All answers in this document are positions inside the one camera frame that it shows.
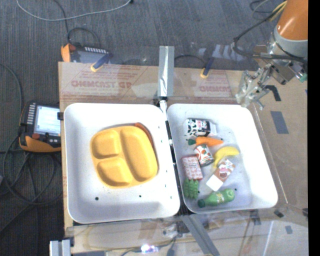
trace white tray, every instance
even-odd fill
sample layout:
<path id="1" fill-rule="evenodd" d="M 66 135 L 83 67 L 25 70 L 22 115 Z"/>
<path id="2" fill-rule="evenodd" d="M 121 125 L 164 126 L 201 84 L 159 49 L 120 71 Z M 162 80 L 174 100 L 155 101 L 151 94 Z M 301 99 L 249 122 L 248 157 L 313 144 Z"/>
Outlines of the white tray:
<path id="1" fill-rule="evenodd" d="M 104 129 L 142 123 L 151 133 L 158 173 L 130 188 L 99 180 L 90 154 L 92 136 Z M 80 224 L 165 218 L 180 207 L 165 118 L 150 104 L 74 103 L 64 111 L 68 212 Z"/>
<path id="2" fill-rule="evenodd" d="M 185 172 L 181 158 L 194 154 L 195 145 L 188 145 L 184 136 L 184 122 L 189 118 L 206 119 L 216 125 L 217 136 L 224 143 L 209 148 L 214 154 L 224 146 L 234 146 L 240 154 L 230 158 L 235 169 L 219 191 L 231 188 L 233 201 L 218 206 L 198 207 L 198 200 L 183 198 L 185 205 L 194 213 L 271 208 L 278 201 L 278 194 L 265 157 L 254 119 L 247 108 L 239 105 L 173 104 L 167 110 L 173 147 L 177 161 L 181 187 Z M 206 198 L 212 190 L 206 185 L 213 174 L 212 165 L 201 168 L 203 179 L 199 182 L 198 199 Z"/>

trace orange divided plate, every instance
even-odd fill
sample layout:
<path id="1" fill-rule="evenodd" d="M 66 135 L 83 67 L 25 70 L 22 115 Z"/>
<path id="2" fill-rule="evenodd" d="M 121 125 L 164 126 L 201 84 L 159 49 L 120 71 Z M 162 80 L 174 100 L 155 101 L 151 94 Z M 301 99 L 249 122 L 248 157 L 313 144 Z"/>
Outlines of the orange divided plate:
<path id="1" fill-rule="evenodd" d="M 99 179 L 111 188 L 129 188 L 157 175 L 158 163 L 147 134 L 135 126 L 97 132 L 90 152 Z"/>

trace toy bottle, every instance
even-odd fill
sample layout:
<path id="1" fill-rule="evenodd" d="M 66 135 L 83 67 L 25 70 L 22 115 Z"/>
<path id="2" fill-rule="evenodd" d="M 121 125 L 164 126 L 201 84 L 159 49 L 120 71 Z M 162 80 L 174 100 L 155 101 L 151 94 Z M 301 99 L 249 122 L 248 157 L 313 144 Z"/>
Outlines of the toy bottle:
<path id="1" fill-rule="evenodd" d="M 233 199 L 235 199 L 235 192 L 230 188 L 226 188 L 223 191 L 212 192 L 207 198 L 198 200 L 198 206 L 200 208 L 217 206 L 231 202 Z"/>

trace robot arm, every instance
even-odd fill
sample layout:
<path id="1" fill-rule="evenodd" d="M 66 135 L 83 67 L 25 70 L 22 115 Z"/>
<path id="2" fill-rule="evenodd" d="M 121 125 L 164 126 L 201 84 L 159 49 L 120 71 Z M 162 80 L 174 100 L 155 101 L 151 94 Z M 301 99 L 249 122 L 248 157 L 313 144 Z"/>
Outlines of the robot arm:
<path id="1" fill-rule="evenodd" d="M 265 83 L 272 76 L 285 85 L 293 77 L 301 82 L 308 76 L 308 0 L 287 0 L 267 45 L 254 48 L 259 69 L 254 75 L 243 72 L 236 100 L 243 107 L 259 101 L 269 90 Z"/>

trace dark gray carpet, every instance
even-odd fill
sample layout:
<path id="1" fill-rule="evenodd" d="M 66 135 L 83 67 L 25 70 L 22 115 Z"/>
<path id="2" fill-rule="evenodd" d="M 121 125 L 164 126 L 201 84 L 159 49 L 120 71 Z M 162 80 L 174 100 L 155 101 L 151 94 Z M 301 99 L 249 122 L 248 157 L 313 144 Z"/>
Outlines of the dark gray carpet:
<path id="1" fill-rule="evenodd" d="M 106 13 L 64 21 L 44 21 L 23 12 L 15 0 L 0 0 L 0 64 L 9 67 L 22 87 L 22 105 L 30 100 L 46 104 L 59 102 L 58 62 L 67 32 L 81 27 L 97 34 L 101 47 L 114 53 L 122 64 L 158 65 L 159 46 L 175 47 L 175 66 L 202 68 L 214 53 L 211 68 L 219 70 L 256 70 L 254 60 L 236 55 L 231 49 L 233 38 L 258 21 L 252 17 L 250 0 L 134 0 L 134 3 Z M 271 0 L 259 10 L 271 11 L 281 0 Z M 126 0 L 19 0 L 30 13 L 46 19 L 61 19 L 84 13 L 112 9 Z M 255 17 L 266 17 L 256 13 Z M 246 34 L 240 46 L 250 50 L 265 43 L 275 23 L 264 23 Z M 71 40 L 88 46 L 99 41 L 82 30 Z M 18 85 L 14 76 L 0 65 L 0 174 L 3 174 L 4 151 L 18 132 L 21 113 Z M 15 143 L 12 149 L 18 149 Z M 24 153 L 10 153 L 5 162 L 10 182 L 23 163 Z M 37 199 L 46 202 L 62 189 L 59 154 L 32 154 L 14 187 L 28 200 L 34 198 L 54 178 Z M 34 180 L 32 186 L 30 173 Z M 47 256 L 49 242 L 64 238 L 63 202 L 61 197 L 43 206 L 29 206 L 6 193 L 0 186 L 0 255 Z"/>

